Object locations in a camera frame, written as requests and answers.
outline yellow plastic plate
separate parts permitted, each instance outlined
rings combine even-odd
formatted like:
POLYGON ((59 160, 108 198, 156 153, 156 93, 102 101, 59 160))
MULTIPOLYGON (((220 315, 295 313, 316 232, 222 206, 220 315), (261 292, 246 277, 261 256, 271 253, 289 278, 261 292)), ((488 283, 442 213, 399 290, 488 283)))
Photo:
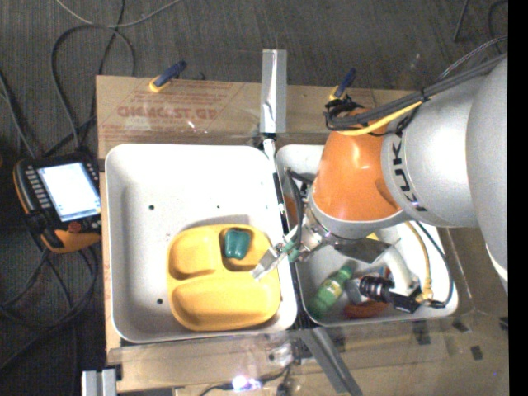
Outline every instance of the yellow plastic plate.
POLYGON ((197 332, 250 328, 270 319, 281 302, 276 270, 255 281, 250 270, 271 243, 246 224, 216 224, 179 233, 167 251, 167 288, 171 311, 184 327, 197 332), (242 260, 222 256, 230 229, 250 233, 242 260))

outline cable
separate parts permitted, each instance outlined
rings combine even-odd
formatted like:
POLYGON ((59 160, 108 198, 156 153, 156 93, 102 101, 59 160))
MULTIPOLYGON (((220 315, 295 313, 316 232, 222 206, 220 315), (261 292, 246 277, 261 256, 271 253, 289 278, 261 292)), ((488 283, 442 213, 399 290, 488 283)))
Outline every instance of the cable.
POLYGON ((35 153, 33 153, 31 146, 27 142, 26 136, 24 135, 24 132, 22 131, 20 122, 18 121, 17 114, 15 113, 15 107, 13 105, 12 97, 11 97, 10 92, 7 90, 6 80, 4 79, 1 70, 0 70, 0 85, 2 86, 2 93, 0 93, 0 96, 7 103, 7 108, 9 109, 9 113, 11 114, 11 118, 16 127, 16 131, 18 132, 18 137, 19 139, 21 139, 22 143, 26 146, 26 150, 31 155, 31 157, 35 158, 35 153))
POLYGON ((387 125, 388 123, 392 122, 393 120, 398 119, 399 117, 403 116, 408 111, 411 111, 412 109, 417 108, 421 104, 422 104, 421 101, 419 101, 417 103, 414 103, 414 104, 412 104, 410 106, 407 106, 407 107, 405 107, 405 108, 403 108, 401 110, 396 111, 392 115, 388 115, 388 116, 384 117, 383 119, 376 121, 372 125, 366 126, 365 128, 356 129, 356 130, 339 130, 339 133, 340 134, 344 134, 346 136, 359 136, 359 135, 369 134, 370 132, 381 128, 382 126, 387 125))
MULTIPOLYGON (((125 0, 121 0, 120 13, 119 13, 119 17, 117 19, 117 23, 118 24, 123 19, 124 14, 125 14, 125 0)), ((69 35, 71 35, 72 33, 74 33, 75 31, 77 31, 79 29, 87 28, 87 27, 94 27, 94 28, 97 28, 97 29, 103 29, 103 30, 111 31, 111 38, 109 39, 108 44, 106 45, 105 53, 103 54, 103 56, 101 58, 101 62, 99 63, 99 68, 97 70, 97 74, 102 74, 102 70, 103 70, 103 67, 104 67, 104 63, 105 63, 106 57, 110 53, 110 49, 111 49, 112 44, 114 43, 116 37, 118 37, 118 38, 121 38, 125 42, 126 46, 129 49, 130 57, 131 57, 131 70, 130 70, 129 76, 134 76, 134 72, 135 72, 135 53, 134 53, 134 48, 133 48, 132 44, 117 30, 117 28, 107 28, 107 27, 104 27, 104 26, 83 25, 83 26, 75 26, 74 28, 70 28, 69 30, 65 31, 55 41, 54 48, 53 48, 52 53, 51 53, 51 69, 52 69, 52 74, 53 74, 53 79, 54 79, 55 90, 57 91, 57 93, 59 95, 59 99, 61 101, 61 105, 63 106, 64 110, 66 111, 66 114, 68 116, 68 121, 69 121, 70 125, 72 126, 72 132, 70 132, 68 135, 63 137, 53 147, 48 149, 44 153, 44 157, 49 157, 50 155, 55 153, 59 148, 61 148, 63 145, 65 145, 67 142, 69 142, 69 140, 71 138, 73 138, 74 143, 76 144, 76 147, 81 146, 83 144, 83 141, 85 140, 85 138, 87 136, 88 128, 90 127, 92 122, 96 119, 96 114, 95 114, 96 91, 94 90, 94 92, 92 94, 92 105, 90 107, 90 116, 88 117, 88 120, 84 121, 79 127, 75 127, 75 125, 73 123, 72 112, 71 112, 70 108, 68 107, 68 103, 66 101, 66 97, 65 97, 64 92, 63 92, 63 90, 62 90, 62 88, 60 86, 59 76, 58 76, 58 74, 56 72, 55 61, 54 61, 54 58, 56 57, 56 53, 58 51, 58 48, 59 48, 60 44, 62 42, 64 42, 66 40, 66 38, 69 35), (81 132, 84 133, 84 136, 83 136, 82 139, 79 140, 78 139, 78 135, 81 132)))
POLYGON ((72 305, 71 309, 66 314, 61 316, 58 320, 53 321, 52 323, 43 324, 36 321, 32 321, 26 317, 21 316, 18 313, 14 313, 12 311, 12 308, 9 306, 0 305, 0 313, 2 313, 4 317, 12 320, 14 323, 18 323, 24 327, 31 328, 34 330, 51 331, 71 322, 83 311, 83 309, 87 305, 87 302, 92 297, 98 272, 97 256, 93 254, 93 252, 91 252, 92 261, 94 264, 93 266, 91 266, 90 262, 86 259, 86 255, 82 251, 79 251, 79 253, 81 254, 83 260, 87 263, 92 279, 84 294, 79 298, 79 300, 75 304, 72 305))
POLYGON ((2 307, 2 306, 3 307, 7 307, 9 305, 15 304, 20 299, 22 299, 24 297, 24 295, 27 294, 27 292, 29 292, 31 290, 33 285, 36 283, 36 279, 37 279, 37 277, 38 277, 38 275, 40 273, 40 270, 42 269, 42 266, 46 263, 46 260, 47 260, 49 255, 50 255, 50 250, 48 250, 47 248, 44 251, 41 252, 41 254, 40 254, 40 262, 37 265, 37 267, 35 268, 35 270, 33 270, 31 275, 27 279, 26 283, 24 284, 23 291, 21 291, 20 293, 18 293, 15 296, 13 296, 12 298, 0 303, 0 307, 2 307))
MULTIPOLYGON (((85 24, 88 24, 88 25, 93 25, 93 26, 103 26, 103 25, 98 25, 96 22, 92 22, 92 21, 89 21, 88 19, 85 19, 84 17, 82 16, 79 16, 77 13, 75 13, 72 9, 70 9, 68 6, 66 6, 61 0, 55 0, 66 12, 68 12, 70 15, 72 15, 73 17, 77 18, 79 21, 85 23, 85 24)), ((172 2, 164 5, 164 6, 161 6, 159 9, 155 10, 154 12, 151 12, 149 13, 148 15, 146 16, 142 16, 141 19, 138 19, 137 21, 132 21, 132 22, 127 22, 127 23, 117 23, 115 25, 104 25, 103 27, 106 27, 106 28, 126 28, 126 27, 129 27, 129 26, 136 26, 140 23, 143 23, 145 21, 147 21, 148 19, 150 19, 151 17, 159 14, 160 12, 163 12, 164 10, 168 9, 169 7, 171 6, 174 6, 175 4, 179 3, 181 0, 173 0, 172 2)))
MULTIPOLYGON (((413 107, 419 106, 440 92, 455 87, 465 81, 470 80, 471 78, 475 78, 479 75, 490 72, 491 69, 497 66, 497 64, 499 64, 506 57, 507 54, 501 54, 493 59, 481 63, 474 68, 468 69, 462 73, 458 73, 450 78, 443 79, 440 82, 435 82, 429 87, 423 88, 419 92, 414 92, 405 97, 399 98, 398 100, 392 101, 380 107, 373 108, 358 115, 339 118, 335 115, 338 110, 334 108, 331 111, 324 113, 327 121, 327 128, 340 132, 349 131, 354 125, 367 125, 372 120, 383 120, 383 118, 386 116, 402 115, 403 113, 401 111, 410 111, 413 107)), ((362 131, 364 129, 367 128, 353 130, 352 132, 362 131)))
MULTIPOLYGON (((38 341, 50 336, 51 334, 53 334, 54 332, 60 330, 62 327, 66 326, 67 324, 69 324, 71 321, 73 321, 82 311, 83 309, 86 307, 87 305, 87 302, 89 301, 89 299, 91 298, 92 296, 92 293, 93 293, 93 288, 94 288, 94 285, 95 285, 95 281, 97 279, 97 275, 98 275, 98 261, 97 261, 97 255, 95 254, 95 252, 93 251, 93 249, 90 247, 88 249, 88 251, 90 252, 90 255, 92 257, 92 263, 93 263, 93 266, 91 265, 91 263, 88 261, 86 255, 81 251, 79 252, 81 255, 82 255, 82 259, 84 260, 84 262, 87 264, 87 268, 88 270, 90 271, 90 274, 92 276, 92 280, 90 282, 90 285, 88 286, 88 289, 85 291, 85 293, 81 296, 81 298, 78 300, 77 303, 75 304, 72 304, 71 305, 71 308, 70 310, 65 314, 63 315, 58 321, 55 321, 54 323, 52 324, 48 324, 46 325, 45 327, 37 327, 37 329, 40 330, 40 332, 34 336, 30 341, 27 342, 27 344, 25 344, 20 350, 18 350, 17 352, 13 353, 9 358, 7 358, 1 365, 0 365, 0 371, 4 370, 5 368, 7 368, 18 356, 21 356, 22 354, 24 354, 27 350, 29 350, 35 343, 37 343, 38 341)), ((62 286, 64 285, 64 283, 62 282, 62 279, 58 278, 57 279, 60 283, 59 285, 62 286)))
POLYGON ((420 247, 422 248, 423 256, 426 262, 426 268, 425 268, 426 274, 425 274, 425 278, 422 284, 422 293, 416 297, 416 301, 420 304, 423 304, 423 303, 426 303, 427 301, 430 301, 433 298, 433 292, 431 288, 431 285, 432 285, 431 261, 429 259, 429 252, 427 251, 426 244, 423 242, 422 236, 420 236, 420 234, 413 227, 413 225, 409 222, 405 222, 405 225, 411 230, 412 234, 416 237, 416 239, 420 243, 420 247))
POLYGON ((508 0, 498 0, 497 2, 492 4, 488 10, 488 30, 489 30, 489 35, 492 38, 495 36, 495 31, 493 30, 493 13, 497 9, 497 7, 503 4, 508 4, 508 0))
POLYGON ((448 303, 451 301, 451 298, 453 297, 454 288, 455 288, 455 281, 453 280, 453 276, 451 274, 451 269, 449 268, 449 265, 447 264, 447 257, 444 254, 444 252, 441 250, 441 248, 438 245, 438 243, 436 243, 435 239, 433 239, 433 237, 431 236, 429 231, 425 227, 423 227, 423 224, 421 224, 418 221, 415 222, 415 223, 420 228, 420 230, 423 231, 423 234, 425 234, 427 236, 427 239, 429 239, 431 241, 432 245, 435 247, 435 249, 441 255, 441 259, 444 262, 445 270, 447 271, 447 276, 448 276, 449 282, 450 282, 448 294, 447 294, 447 297, 445 298, 444 302, 437 301, 437 300, 432 300, 430 306, 432 308, 436 308, 436 309, 445 308, 448 305, 448 303))
POLYGON ((314 183, 314 180, 313 179, 310 179, 309 177, 306 177, 306 176, 303 176, 301 174, 298 174, 297 172, 294 172, 293 170, 290 170, 290 175, 294 178, 294 179, 297 179, 298 181, 301 181, 303 182, 304 184, 310 186, 314 183))
POLYGON ((284 376, 284 379, 277 386, 276 396, 287 396, 288 394, 290 394, 290 386, 288 385, 288 379, 290 378, 292 365, 293 362, 287 365, 287 371, 284 376))
POLYGON ((52 78, 53 78, 53 84, 54 84, 55 90, 57 92, 57 95, 59 96, 60 103, 61 103, 61 105, 62 105, 62 107, 63 107, 63 109, 66 112, 66 115, 68 117, 68 122, 69 122, 69 124, 72 127, 73 141, 74 141, 76 147, 80 146, 80 141, 79 141, 79 138, 78 138, 78 128, 75 126, 75 121, 73 120, 72 111, 71 111, 71 109, 70 109, 70 107, 68 105, 68 102, 66 101, 66 98, 64 96, 64 91, 63 91, 62 87, 60 86, 59 75, 57 74, 57 67, 56 67, 56 54, 57 54, 57 49, 60 47, 60 45, 66 40, 66 38, 70 34, 74 33, 75 31, 79 31, 81 29, 87 29, 87 28, 97 28, 97 29, 100 29, 100 30, 109 31, 109 32, 111 32, 112 36, 119 37, 123 42, 125 42, 125 44, 129 48, 130 53, 131 53, 132 62, 133 62, 133 64, 135 63, 135 61, 134 61, 134 48, 132 47, 132 44, 119 31, 112 30, 112 29, 110 29, 110 28, 108 28, 106 26, 96 26, 96 25, 75 26, 75 27, 70 28, 67 31, 65 31, 55 41, 53 49, 51 50, 51 73, 52 73, 52 78))
POLYGON ((500 43, 501 41, 507 40, 508 35, 502 35, 498 38, 493 38, 492 40, 480 45, 476 49, 470 51, 465 56, 462 56, 460 59, 458 59, 456 62, 454 62, 449 68, 447 68, 444 72, 441 73, 441 75, 438 77, 437 81, 440 81, 444 79, 446 76, 448 76, 453 70, 458 68, 461 64, 467 62, 471 58, 473 58, 475 55, 482 53, 485 49, 492 45, 496 45, 500 43))
POLYGON ((299 188, 294 182, 294 178, 291 174, 291 169, 286 169, 286 177, 288 177, 288 182, 291 187, 291 191, 294 194, 295 201, 295 213, 297 214, 297 230, 295 231, 295 236, 292 239, 295 242, 295 249, 299 249, 302 242, 302 225, 303 225, 303 214, 304 214, 304 203, 303 197, 300 194, 299 188))
MULTIPOLYGON (((49 258, 46 258, 46 264, 51 269, 53 276, 55 278, 55 281, 59 284, 59 288, 61 290, 61 293, 64 299, 66 299, 66 302, 68 303, 69 309, 72 309, 73 307, 72 299, 69 295, 68 289, 66 289, 66 285, 64 284, 62 277, 60 276, 59 272, 55 268, 55 265, 53 264, 53 262, 51 262, 49 258)), ((71 382, 72 387, 70 389, 70 394, 72 396, 75 395, 75 391, 77 388, 77 377, 80 376, 80 374, 78 373, 79 372, 79 359, 78 359, 77 339, 78 339, 77 327, 75 326, 75 322, 72 322, 72 343, 73 343, 73 348, 72 348, 73 367, 72 368, 73 368, 73 372, 72 372, 72 382, 71 382)))
MULTIPOLYGON (((285 379, 281 383, 281 384, 284 384, 287 378, 290 376, 292 364, 293 362, 289 363, 281 372, 277 374, 263 375, 262 377, 257 378, 256 381, 260 381, 262 384, 266 384, 266 383, 269 383, 270 381, 277 380, 286 374, 285 379)), ((229 382, 226 382, 223 384, 216 384, 214 386, 211 386, 205 389, 202 393, 200 393, 199 396, 205 396, 206 394, 208 394, 209 392, 212 392, 213 390, 233 390, 233 389, 234 389, 233 384, 229 382)))

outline black cable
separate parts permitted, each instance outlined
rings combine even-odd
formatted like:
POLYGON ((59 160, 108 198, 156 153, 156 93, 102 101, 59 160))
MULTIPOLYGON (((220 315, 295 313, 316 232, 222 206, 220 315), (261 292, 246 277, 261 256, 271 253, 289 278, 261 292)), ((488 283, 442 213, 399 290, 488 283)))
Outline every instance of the black cable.
MULTIPOLYGON (((82 252, 79 252, 79 253, 83 257, 85 257, 85 255, 82 252)), ((38 321, 30 320, 27 317, 24 317, 20 315, 19 313, 14 312, 11 307, 6 307, 3 305, 0 305, 0 314, 2 314, 2 316, 5 318, 10 319, 14 323, 20 324, 21 326, 24 326, 26 328, 30 328, 36 331, 53 330, 55 328, 59 328, 63 325, 66 325, 70 323, 72 320, 74 320, 84 310, 84 308, 87 305, 87 302, 92 297, 95 282, 97 280, 97 264, 94 267, 95 268, 91 271, 92 279, 90 281, 88 288, 85 290, 84 294, 82 294, 81 298, 79 298, 79 300, 75 304, 73 304, 71 309, 67 313, 65 313, 63 316, 61 316, 58 320, 55 320, 52 323, 48 323, 48 324, 40 323, 38 321)))
MULTIPOLYGON (((55 281, 58 283, 59 288, 61 290, 61 293, 66 299, 66 302, 68 303, 68 307, 71 310, 73 307, 72 298, 69 295, 68 289, 66 288, 66 285, 64 284, 64 281, 62 277, 60 276, 59 272, 55 268, 55 265, 49 258, 46 258, 46 264, 49 266, 50 270, 53 273, 53 276, 55 278, 55 281)), ((80 376, 79 374, 79 359, 78 359, 78 348, 77 348, 77 326, 75 325, 75 322, 72 322, 72 358, 73 358, 73 372, 72 372, 72 382, 71 382, 71 389, 70 394, 72 396, 75 395, 76 389, 77 389, 77 378, 80 376)))
MULTIPOLYGON (((281 372, 274 374, 274 375, 263 375, 260 378, 257 378, 256 381, 260 381, 262 384, 269 383, 270 381, 274 381, 282 377, 284 374, 286 374, 286 378, 282 381, 282 384, 285 383, 287 378, 290 376, 291 371, 291 365, 293 362, 289 363, 281 372)), ((199 396, 205 396, 209 392, 212 392, 213 390, 233 390, 233 384, 226 382, 222 384, 216 384, 214 386, 208 387, 205 389, 202 393, 200 393, 199 396)))
MULTIPOLYGON (((124 16, 124 13, 125 13, 125 0, 121 0, 120 14, 119 14, 119 18, 118 18, 118 21, 117 21, 116 24, 120 24, 121 23, 121 21, 123 19, 123 16, 124 16)), ((64 90, 60 86, 59 75, 57 74, 57 71, 56 71, 56 60, 55 60, 58 48, 66 40, 66 38, 69 35, 71 35, 75 31, 78 31, 78 30, 81 30, 81 29, 88 29, 88 28, 96 28, 96 29, 100 29, 100 30, 110 31, 111 32, 111 38, 108 41, 108 44, 106 45, 105 53, 103 54, 103 57, 101 58, 101 62, 99 64, 99 68, 97 70, 97 74, 102 74, 102 70, 103 70, 106 58, 107 58, 108 54, 110 53, 111 47, 112 47, 113 43, 115 42, 116 37, 118 37, 118 38, 120 38, 121 40, 123 40, 125 42, 126 46, 128 47, 128 49, 130 51, 132 68, 131 68, 131 71, 129 73, 129 76, 134 76, 134 72, 135 72, 134 48, 133 48, 132 44, 128 41, 128 39, 126 39, 126 37, 124 35, 122 35, 118 31, 117 27, 111 28, 111 27, 107 27, 107 26, 103 26, 103 25, 88 24, 88 25, 75 26, 73 28, 70 28, 70 29, 66 30, 55 41, 54 47, 53 47, 53 49, 51 51, 51 72, 52 72, 52 77, 53 77, 53 80, 54 80, 55 91, 57 92, 57 94, 59 96, 59 100, 60 100, 60 103, 61 103, 64 111, 66 112, 66 115, 68 117, 68 121, 69 121, 69 123, 70 123, 70 125, 72 127, 72 132, 70 132, 68 135, 66 135, 64 138, 62 138, 56 145, 54 145, 52 148, 50 148, 48 151, 46 151, 45 152, 45 157, 49 157, 51 154, 55 153, 60 147, 65 145, 67 142, 69 142, 69 140, 71 138, 73 138, 74 145, 77 148, 80 147, 83 144, 83 141, 85 140, 85 138, 87 136, 87 132, 88 132, 89 126, 96 119, 96 115, 95 115, 96 90, 94 90, 94 92, 92 94, 92 104, 91 104, 91 107, 90 107, 90 116, 88 117, 88 120, 86 120, 79 127, 75 126, 75 122, 73 120, 72 110, 71 110, 71 108, 70 108, 70 106, 68 104, 66 96, 64 95, 64 90), (79 139, 78 135, 81 132, 84 133, 84 136, 83 136, 82 139, 79 139)))
POLYGON ((327 121, 327 128, 330 130, 349 130, 354 125, 366 125, 372 120, 382 119, 388 115, 396 113, 397 111, 406 109, 413 104, 427 101, 436 94, 455 87, 471 78, 488 73, 506 57, 507 54, 501 54, 493 59, 482 62, 474 68, 453 75, 450 78, 445 78, 440 82, 435 82, 419 92, 414 92, 383 106, 360 113, 359 115, 339 118, 332 116, 331 111, 325 112, 324 116, 327 121))
POLYGON ((57 74, 57 62, 56 62, 56 55, 58 48, 62 45, 63 42, 65 42, 66 38, 70 36, 75 31, 80 30, 86 30, 88 28, 96 28, 99 30, 109 31, 111 32, 112 36, 119 37, 130 50, 130 53, 132 54, 132 60, 134 61, 134 48, 132 47, 132 44, 128 41, 128 39, 122 35, 119 31, 112 30, 110 28, 106 28, 105 26, 96 26, 96 25, 80 25, 80 26, 74 26, 73 28, 70 28, 66 30, 56 41, 54 44, 53 49, 51 50, 51 73, 53 78, 53 84, 55 87, 55 91, 57 92, 57 95, 59 96, 59 101, 66 112, 66 116, 68 118, 68 122, 70 126, 72 127, 72 134, 73 134, 73 142, 76 147, 80 146, 80 141, 78 138, 78 128, 75 125, 75 120, 73 119, 73 112, 72 109, 69 106, 69 103, 66 99, 66 96, 64 95, 64 90, 62 89, 60 85, 59 75, 57 74))
POLYGON ((286 396, 290 394, 290 386, 288 385, 288 379, 290 378, 291 374, 291 367, 294 363, 291 362, 286 366, 286 374, 284 376, 284 379, 280 382, 280 384, 277 386, 276 396, 286 396))
POLYGON ((87 264, 88 270, 90 271, 91 276, 92 276, 92 281, 90 282, 90 285, 88 286, 87 291, 83 294, 83 296, 75 304, 72 304, 71 309, 65 315, 63 315, 58 321, 55 321, 52 324, 48 324, 44 328, 43 327, 37 327, 37 329, 39 329, 40 332, 38 334, 36 334, 36 336, 34 336, 30 341, 28 341, 25 344, 24 347, 22 347, 17 352, 13 353, 9 358, 7 358, 7 360, 5 360, 0 365, 0 371, 2 371, 5 368, 7 368, 18 356, 21 356, 26 351, 28 351, 35 343, 45 339, 46 337, 48 337, 48 336, 52 335, 53 333, 57 332, 58 330, 62 329, 64 326, 68 325, 86 307, 87 302, 89 301, 89 299, 91 298, 91 296, 93 294, 93 288, 94 288, 95 281, 97 279, 97 274, 98 274, 97 255, 95 254, 95 252, 93 251, 93 249, 91 247, 88 249, 88 251, 91 254, 93 265, 91 265, 91 263, 87 260, 86 255, 82 251, 79 252, 82 255, 82 259, 87 264))
POLYGON ((295 230, 295 236, 293 240, 295 242, 294 248, 299 249, 302 242, 302 225, 303 225, 303 216, 304 216, 304 203, 303 197, 300 194, 300 190, 295 184, 294 178, 292 176, 291 169, 286 169, 286 177, 288 177, 288 182, 291 187, 291 191, 294 194, 295 201, 295 214, 297 215, 297 230, 295 230))
POLYGON ((7 89, 6 80, 3 77, 2 71, 0 70, 0 85, 2 86, 2 93, 0 93, 0 97, 7 103, 7 108, 9 111, 9 114, 11 115, 11 118, 13 120, 13 124, 16 127, 16 131, 18 132, 18 139, 22 141, 22 143, 26 146, 27 152, 31 155, 32 158, 35 158, 35 153, 31 149, 31 146, 27 142, 26 136, 24 135, 24 132, 22 131, 22 127, 20 124, 20 121, 18 120, 16 111, 15 111, 15 105, 13 104, 12 95, 7 89))
POLYGON ((24 297, 24 295, 27 294, 27 292, 29 292, 31 290, 33 285, 36 283, 36 279, 37 279, 37 277, 38 277, 38 275, 40 273, 40 270, 42 269, 42 266, 46 263, 46 260, 48 259, 49 255, 50 255, 50 250, 44 250, 44 251, 41 252, 41 254, 40 254, 40 262, 37 265, 37 267, 35 268, 35 270, 33 270, 31 275, 27 279, 26 283, 24 284, 24 289, 20 293, 18 293, 17 295, 13 296, 12 298, 0 303, 0 307, 2 307, 2 306, 7 307, 9 305, 15 304, 18 300, 22 299, 24 297))
POLYGON ((306 176, 301 175, 301 174, 299 174, 297 172, 294 172, 293 170, 290 170, 290 175, 294 179, 297 179, 298 181, 303 182, 306 185, 312 185, 314 183, 313 179, 310 179, 309 177, 306 177, 306 176))
MULTIPOLYGON (((508 0, 498 0, 497 2, 492 4, 488 10, 488 31, 491 38, 495 38, 497 36, 495 31, 493 30, 493 14, 495 13, 498 7, 504 4, 508 4, 508 0)), ((495 44, 495 49, 499 54, 502 52, 498 43, 495 44)))

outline handheld controller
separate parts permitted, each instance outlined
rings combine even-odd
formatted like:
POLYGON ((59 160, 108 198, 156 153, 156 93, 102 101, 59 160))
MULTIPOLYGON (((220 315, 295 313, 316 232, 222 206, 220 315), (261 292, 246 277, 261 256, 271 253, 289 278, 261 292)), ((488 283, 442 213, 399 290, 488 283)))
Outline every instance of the handheld controller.
POLYGON ((50 251, 75 252, 101 239, 99 174, 87 153, 21 160, 13 179, 28 227, 50 251))

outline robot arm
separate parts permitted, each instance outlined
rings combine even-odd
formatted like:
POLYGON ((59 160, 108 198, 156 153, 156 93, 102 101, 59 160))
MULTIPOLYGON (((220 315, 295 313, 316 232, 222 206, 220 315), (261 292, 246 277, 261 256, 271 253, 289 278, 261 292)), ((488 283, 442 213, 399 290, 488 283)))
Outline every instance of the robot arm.
POLYGON ((383 137, 331 132, 295 257, 308 259, 321 245, 365 243, 409 220, 480 227, 507 289, 507 59, 432 96, 412 121, 400 119, 376 130, 383 137))

